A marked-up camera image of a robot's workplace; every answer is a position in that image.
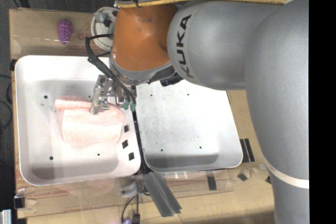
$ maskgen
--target purple object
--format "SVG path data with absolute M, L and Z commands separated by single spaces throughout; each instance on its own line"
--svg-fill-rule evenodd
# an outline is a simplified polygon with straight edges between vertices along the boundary
M 72 34 L 72 23 L 69 20 L 60 20 L 57 23 L 59 41 L 65 45 L 69 42 Z

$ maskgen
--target yellow cable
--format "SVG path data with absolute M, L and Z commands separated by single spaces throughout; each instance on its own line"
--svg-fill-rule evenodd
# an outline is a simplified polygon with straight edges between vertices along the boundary
M 164 5 L 164 4 L 169 4 L 169 3 L 181 2 L 181 1 L 192 1 L 192 0 L 155 0 L 155 1 L 148 1 L 148 2 L 138 2 L 138 6 L 145 7 L 145 6 Z M 263 4 L 275 4 L 275 5 L 283 5 L 286 2 L 286 0 L 225 0 L 225 1 L 251 2 L 251 3 L 263 3 Z M 137 7 L 136 3 L 121 4 L 118 1 L 116 1 L 116 4 L 121 8 Z

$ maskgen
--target black tape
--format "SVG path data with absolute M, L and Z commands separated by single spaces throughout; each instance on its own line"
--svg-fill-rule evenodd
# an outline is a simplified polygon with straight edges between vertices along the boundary
M 130 154 L 128 154 L 128 160 L 131 161 L 134 159 L 134 152 L 131 152 Z
M 209 190 L 217 190 L 216 180 L 214 175 L 211 173 L 206 176 L 208 179 Z
M 253 152 L 252 152 L 252 148 L 250 145 L 250 140 L 249 139 L 244 139 L 245 145 L 246 145 L 246 149 L 247 149 L 247 153 L 248 153 L 248 157 L 250 159 L 250 162 L 254 162 L 254 156 L 253 156 Z
M 25 197 L 14 198 L 14 208 L 24 208 L 25 207 Z
M 128 140 L 125 140 L 124 142 L 121 143 L 122 144 L 122 148 L 125 148 L 128 146 Z
M 244 175 L 243 173 L 237 175 L 237 177 L 238 177 L 241 181 L 246 181 L 246 180 L 248 180 L 248 178 L 246 177 L 246 175 Z
M 247 153 L 247 150 L 246 150 L 246 145 L 244 143 L 244 139 L 239 139 L 240 141 L 240 145 L 242 146 L 242 151 L 243 151 L 243 160 L 242 160 L 242 163 L 249 163 L 250 162 L 250 159 L 248 157 L 248 153 Z

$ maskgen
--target metal bracket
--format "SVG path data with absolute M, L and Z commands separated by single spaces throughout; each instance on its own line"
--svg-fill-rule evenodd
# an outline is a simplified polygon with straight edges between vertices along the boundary
M 128 87 L 125 85 L 125 87 L 128 88 L 128 90 L 133 94 L 133 96 L 136 98 L 137 97 L 137 89 L 134 87 Z M 115 95 L 115 103 L 120 107 L 122 108 L 124 106 L 124 103 L 126 101 L 126 98 L 127 98 L 127 94 L 125 93 L 125 91 L 120 87 L 120 86 L 117 86 L 116 89 L 116 95 Z
M 131 198 L 144 190 L 143 181 L 136 179 L 131 184 L 121 187 L 121 197 Z
M 115 96 L 115 82 L 104 75 L 99 75 L 94 87 L 93 102 L 90 108 L 91 114 L 98 114 L 102 110 L 109 110 L 108 97 Z

